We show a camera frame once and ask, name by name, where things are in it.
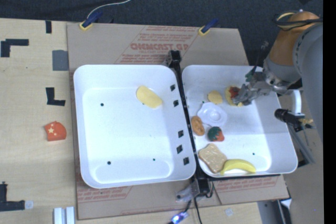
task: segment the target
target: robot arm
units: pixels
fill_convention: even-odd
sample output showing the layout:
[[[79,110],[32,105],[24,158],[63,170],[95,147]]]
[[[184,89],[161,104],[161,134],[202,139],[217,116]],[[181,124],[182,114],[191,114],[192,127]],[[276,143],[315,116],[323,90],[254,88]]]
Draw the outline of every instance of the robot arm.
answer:
[[[247,75],[233,102],[244,105],[271,91],[291,94],[302,81],[309,110],[323,141],[323,21],[309,12],[286,13],[290,19],[278,26],[278,37],[264,60],[262,72]]]

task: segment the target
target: red star toy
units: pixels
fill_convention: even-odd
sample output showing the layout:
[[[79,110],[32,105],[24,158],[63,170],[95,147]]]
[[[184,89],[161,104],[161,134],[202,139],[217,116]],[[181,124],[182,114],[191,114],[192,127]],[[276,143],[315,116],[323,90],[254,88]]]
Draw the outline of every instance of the red star toy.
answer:
[[[57,121],[45,125],[44,129],[47,132],[48,141],[64,140],[67,137],[67,130]]]

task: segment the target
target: blue clamp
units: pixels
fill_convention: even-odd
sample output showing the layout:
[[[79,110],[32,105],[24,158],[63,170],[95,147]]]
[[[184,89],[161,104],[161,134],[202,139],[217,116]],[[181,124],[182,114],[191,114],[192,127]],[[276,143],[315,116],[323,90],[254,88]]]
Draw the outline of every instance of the blue clamp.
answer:
[[[88,30],[92,27],[92,23],[94,23],[97,19],[99,19],[103,15],[103,12],[94,12],[92,13],[84,22],[79,24],[80,29],[83,31]]]
[[[218,24],[218,19],[217,18],[212,19],[209,23],[207,23],[205,26],[201,27],[198,30],[198,34],[200,36],[205,36],[210,31],[210,28],[215,27],[217,24]]]

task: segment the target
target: banana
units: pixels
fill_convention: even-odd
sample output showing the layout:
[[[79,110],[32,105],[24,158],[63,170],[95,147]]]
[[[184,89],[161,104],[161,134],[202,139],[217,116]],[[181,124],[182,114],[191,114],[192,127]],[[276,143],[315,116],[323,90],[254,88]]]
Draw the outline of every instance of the banana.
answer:
[[[245,170],[250,173],[256,172],[255,166],[252,163],[244,159],[228,159],[225,162],[223,169],[221,170],[221,175],[224,175],[226,171],[229,171],[232,169]]]

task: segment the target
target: cardboard box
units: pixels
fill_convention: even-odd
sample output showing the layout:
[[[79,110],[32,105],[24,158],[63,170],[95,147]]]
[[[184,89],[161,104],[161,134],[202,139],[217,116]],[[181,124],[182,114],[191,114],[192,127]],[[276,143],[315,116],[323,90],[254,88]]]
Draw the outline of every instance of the cardboard box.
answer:
[[[169,50],[179,50],[181,68],[189,65],[248,65],[237,29],[213,28],[206,36],[196,27],[94,24],[82,31],[67,24],[70,94],[77,184],[78,218],[92,219],[184,209],[177,192],[190,181],[93,189],[80,176],[73,75],[82,65],[162,64]],[[282,175],[215,181],[215,194],[200,207],[288,198]]]

